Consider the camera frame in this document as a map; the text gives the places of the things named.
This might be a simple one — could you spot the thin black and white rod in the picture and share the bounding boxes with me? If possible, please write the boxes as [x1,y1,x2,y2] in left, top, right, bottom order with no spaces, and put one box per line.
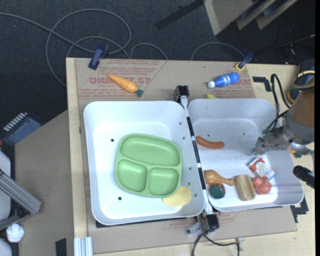
[180,95,214,215]

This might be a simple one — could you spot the black cylinder on white bracket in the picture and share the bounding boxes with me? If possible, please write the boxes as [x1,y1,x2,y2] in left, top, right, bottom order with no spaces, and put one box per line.
[292,149,316,190]

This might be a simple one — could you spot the white plastic tray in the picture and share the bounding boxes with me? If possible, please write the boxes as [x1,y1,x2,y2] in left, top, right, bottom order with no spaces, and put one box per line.
[187,98,305,213]
[83,100,206,227]

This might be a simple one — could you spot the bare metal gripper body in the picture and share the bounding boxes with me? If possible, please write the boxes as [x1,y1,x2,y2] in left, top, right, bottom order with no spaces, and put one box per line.
[261,126,315,155]

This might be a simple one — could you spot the pink lumpy toy food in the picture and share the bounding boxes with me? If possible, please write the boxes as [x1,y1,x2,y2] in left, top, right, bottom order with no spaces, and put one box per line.
[251,175,273,196]

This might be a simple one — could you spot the white and orange carton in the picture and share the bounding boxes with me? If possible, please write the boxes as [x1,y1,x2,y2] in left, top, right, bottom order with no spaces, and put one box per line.
[247,155,277,182]

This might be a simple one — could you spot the green and orange toy vegetable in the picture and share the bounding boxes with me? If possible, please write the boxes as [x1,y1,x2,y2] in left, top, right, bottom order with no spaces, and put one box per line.
[209,182,227,200]

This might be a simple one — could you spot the orange carrot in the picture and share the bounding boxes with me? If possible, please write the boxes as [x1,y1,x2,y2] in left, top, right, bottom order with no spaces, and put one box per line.
[107,73,145,98]

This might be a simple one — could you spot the brown cardboard board red print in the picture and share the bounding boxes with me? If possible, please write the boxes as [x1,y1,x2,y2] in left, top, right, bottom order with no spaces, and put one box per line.
[74,57,299,255]

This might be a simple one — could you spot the orange sausage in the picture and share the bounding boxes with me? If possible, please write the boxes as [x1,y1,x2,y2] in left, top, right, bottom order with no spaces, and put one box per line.
[195,135,225,150]

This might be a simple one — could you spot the green divided plate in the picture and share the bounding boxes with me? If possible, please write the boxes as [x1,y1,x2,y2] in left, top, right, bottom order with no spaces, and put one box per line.
[114,132,184,199]

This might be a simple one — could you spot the orange chicken drumstick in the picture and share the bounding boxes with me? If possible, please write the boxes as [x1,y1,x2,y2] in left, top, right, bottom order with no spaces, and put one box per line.
[203,169,235,187]

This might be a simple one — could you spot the blue bottle white cap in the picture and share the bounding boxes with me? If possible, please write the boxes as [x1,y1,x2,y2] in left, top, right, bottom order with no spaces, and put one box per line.
[207,71,241,89]

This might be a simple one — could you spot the tan bread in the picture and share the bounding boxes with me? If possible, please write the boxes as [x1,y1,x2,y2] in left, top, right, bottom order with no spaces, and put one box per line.
[234,174,257,202]

